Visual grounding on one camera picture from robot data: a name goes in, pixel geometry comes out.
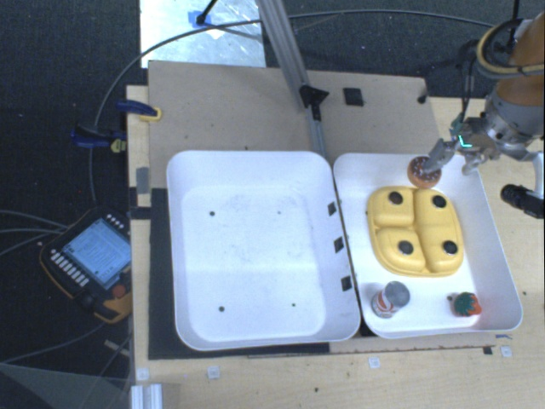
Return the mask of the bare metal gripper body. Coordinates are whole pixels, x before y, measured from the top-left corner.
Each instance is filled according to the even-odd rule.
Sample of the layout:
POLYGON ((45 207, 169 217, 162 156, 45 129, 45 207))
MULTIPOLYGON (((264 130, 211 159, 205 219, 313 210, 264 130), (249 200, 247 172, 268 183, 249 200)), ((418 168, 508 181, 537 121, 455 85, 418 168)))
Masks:
POLYGON ((538 158, 539 152, 531 152, 528 146, 536 139, 506 123, 499 116, 468 118, 456 132, 459 149, 474 153, 483 161, 496 160, 501 155, 519 162, 531 162, 538 158))

